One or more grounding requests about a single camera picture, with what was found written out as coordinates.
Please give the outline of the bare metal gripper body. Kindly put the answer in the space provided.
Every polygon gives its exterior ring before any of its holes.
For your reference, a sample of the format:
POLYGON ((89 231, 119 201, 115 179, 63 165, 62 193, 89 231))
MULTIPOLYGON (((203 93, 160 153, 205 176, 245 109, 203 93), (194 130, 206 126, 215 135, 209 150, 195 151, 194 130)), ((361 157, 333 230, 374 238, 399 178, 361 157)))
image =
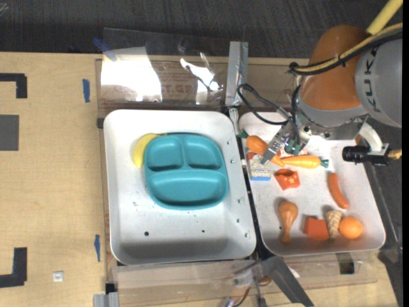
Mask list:
POLYGON ((269 150, 301 150, 312 136, 312 130, 306 125, 288 122, 283 125, 268 144, 269 150))

